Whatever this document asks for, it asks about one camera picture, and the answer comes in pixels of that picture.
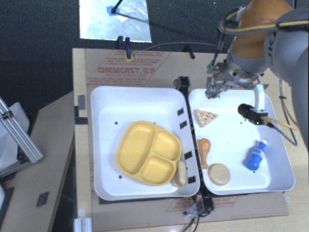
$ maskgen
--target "beige round object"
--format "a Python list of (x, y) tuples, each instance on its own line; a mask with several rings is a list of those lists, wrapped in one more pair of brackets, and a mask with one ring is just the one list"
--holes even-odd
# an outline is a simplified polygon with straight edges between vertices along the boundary
[(221, 163), (215, 163), (211, 165), (208, 169), (208, 175), (212, 183), (218, 186), (225, 185), (230, 181), (231, 178), (230, 171), (225, 165)]

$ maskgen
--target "silver square panel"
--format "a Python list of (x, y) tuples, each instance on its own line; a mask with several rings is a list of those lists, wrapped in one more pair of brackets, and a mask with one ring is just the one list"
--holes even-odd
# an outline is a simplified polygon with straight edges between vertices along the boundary
[(80, 37), (117, 40), (123, 36), (134, 42), (151, 43), (146, 0), (123, 0), (117, 14), (111, 14), (118, 1), (79, 0)]

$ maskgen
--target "yellow plate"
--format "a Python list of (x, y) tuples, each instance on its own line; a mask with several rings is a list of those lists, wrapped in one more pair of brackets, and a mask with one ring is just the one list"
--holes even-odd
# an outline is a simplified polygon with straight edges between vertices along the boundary
[(127, 175), (160, 186), (175, 175), (182, 154), (179, 139), (147, 121), (136, 121), (126, 130), (117, 151), (117, 165)]

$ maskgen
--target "toy pizza slice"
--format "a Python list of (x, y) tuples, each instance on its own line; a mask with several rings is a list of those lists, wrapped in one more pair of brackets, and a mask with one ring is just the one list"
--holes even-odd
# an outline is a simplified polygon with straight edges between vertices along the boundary
[(214, 121), (218, 117), (217, 114), (207, 112), (207, 111), (202, 111), (200, 109), (196, 109), (195, 113), (196, 113), (199, 125), (201, 127), (208, 125), (210, 122)]

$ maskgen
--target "blue bottle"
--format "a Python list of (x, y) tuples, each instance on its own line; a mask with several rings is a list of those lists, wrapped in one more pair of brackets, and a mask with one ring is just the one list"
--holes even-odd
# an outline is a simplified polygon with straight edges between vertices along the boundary
[(253, 149), (246, 163), (246, 167), (249, 170), (255, 171), (259, 168), (260, 162), (262, 161), (263, 156), (264, 156), (264, 148), (266, 144), (267, 144), (267, 141), (262, 140), (259, 142), (259, 145)]

